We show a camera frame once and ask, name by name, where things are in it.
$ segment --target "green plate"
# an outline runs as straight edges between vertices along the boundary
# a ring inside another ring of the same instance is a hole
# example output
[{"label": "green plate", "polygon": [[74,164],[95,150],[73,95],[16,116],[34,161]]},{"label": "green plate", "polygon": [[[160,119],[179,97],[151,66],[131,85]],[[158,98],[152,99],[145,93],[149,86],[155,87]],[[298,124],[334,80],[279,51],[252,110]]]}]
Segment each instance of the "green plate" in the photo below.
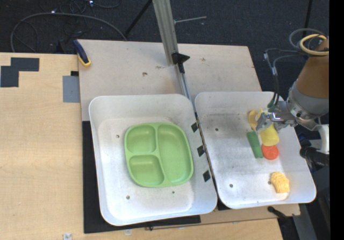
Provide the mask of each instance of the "green plate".
[{"label": "green plate", "polygon": [[184,131],[173,123],[130,127],[124,138],[131,178],[144,187],[167,187],[187,182],[194,164]]}]

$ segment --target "wooden tabletop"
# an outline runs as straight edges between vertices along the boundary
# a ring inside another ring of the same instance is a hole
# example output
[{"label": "wooden tabletop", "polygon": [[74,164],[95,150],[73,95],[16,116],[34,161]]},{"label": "wooden tabletop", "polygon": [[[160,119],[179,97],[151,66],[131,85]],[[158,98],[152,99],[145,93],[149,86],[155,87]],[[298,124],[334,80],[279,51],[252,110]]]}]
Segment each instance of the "wooden tabletop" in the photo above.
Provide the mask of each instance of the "wooden tabletop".
[{"label": "wooden tabletop", "polygon": [[[39,71],[19,71],[17,87],[0,88],[3,239],[63,239],[71,233],[72,239],[282,240],[277,218],[266,208],[215,211],[183,228],[84,234],[81,104],[63,101],[62,83],[78,71],[77,56],[0,53],[0,66],[10,66],[11,58],[39,59]],[[297,204],[276,209],[299,214]]]}]

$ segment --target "box cutter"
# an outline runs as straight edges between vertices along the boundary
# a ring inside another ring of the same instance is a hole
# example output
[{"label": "box cutter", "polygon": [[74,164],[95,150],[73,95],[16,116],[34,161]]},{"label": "box cutter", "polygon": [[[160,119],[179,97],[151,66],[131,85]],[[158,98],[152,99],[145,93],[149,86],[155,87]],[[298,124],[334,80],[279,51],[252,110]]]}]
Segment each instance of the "box cutter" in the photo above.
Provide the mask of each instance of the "box cutter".
[{"label": "box cutter", "polygon": [[91,60],[87,57],[85,50],[83,49],[78,40],[73,40],[73,46],[76,49],[76,53],[81,64],[85,67],[90,66]]}]

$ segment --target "white tray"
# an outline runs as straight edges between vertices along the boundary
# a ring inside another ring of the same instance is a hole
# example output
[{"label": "white tray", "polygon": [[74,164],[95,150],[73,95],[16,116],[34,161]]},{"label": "white tray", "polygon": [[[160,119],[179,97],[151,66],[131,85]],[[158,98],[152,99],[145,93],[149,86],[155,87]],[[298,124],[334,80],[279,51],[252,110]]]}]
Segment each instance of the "white tray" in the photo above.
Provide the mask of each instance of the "white tray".
[{"label": "white tray", "polygon": [[[248,208],[314,200],[316,188],[300,154],[294,128],[279,132],[279,156],[255,158],[246,137],[247,114],[266,108],[271,92],[204,92],[195,99],[196,111],[221,201],[229,208]],[[276,193],[269,183],[274,171],[290,181],[290,193]]]},{"label": "white tray", "polygon": [[[179,94],[99,96],[89,105],[94,141],[99,204],[104,219],[112,225],[128,225],[166,218],[209,213],[217,204],[206,155],[197,148],[202,139],[192,103]],[[124,136],[133,125],[169,122],[185,132],[193,159],[191,179],[178,186],[142,187],[130,177],[126,165]]]}]

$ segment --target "yellow cable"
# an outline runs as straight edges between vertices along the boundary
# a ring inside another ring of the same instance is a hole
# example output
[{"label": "yellow cable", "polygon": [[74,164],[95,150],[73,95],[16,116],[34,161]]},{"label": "yellow cable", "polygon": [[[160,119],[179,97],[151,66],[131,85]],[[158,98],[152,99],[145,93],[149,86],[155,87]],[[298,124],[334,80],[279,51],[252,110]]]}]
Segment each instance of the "yellow cable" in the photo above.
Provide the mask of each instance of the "yellow cable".
[{"label": "yellow cable", "polygon": [[311,38],[313,38],[313,37],[319,37],[319,38],[321,38],[321,39],[323,39],[323,40],[326,40],[326,39],[327,39],[325,36],[320,36],[320,35],[318,35],[318,34],[311,34],[311,35],[309,35],[309,36],[306,36],[306,37],[304,37],[304,38],[302,38],[302,39],[300,40],[299,46],[300,46],[301,50],[303,50],[304,52],[306,52],[306,53],[308,53],[308,54],[312,54],[312,55],[323,55],[323,56],[328,55],[329,51],[326,51],[326,52],[313,51],[313,50],[310,50],[310,49],[306,48],[306,47],[303,45],[304,41],[307,41],[308,39],[311,39]]}]

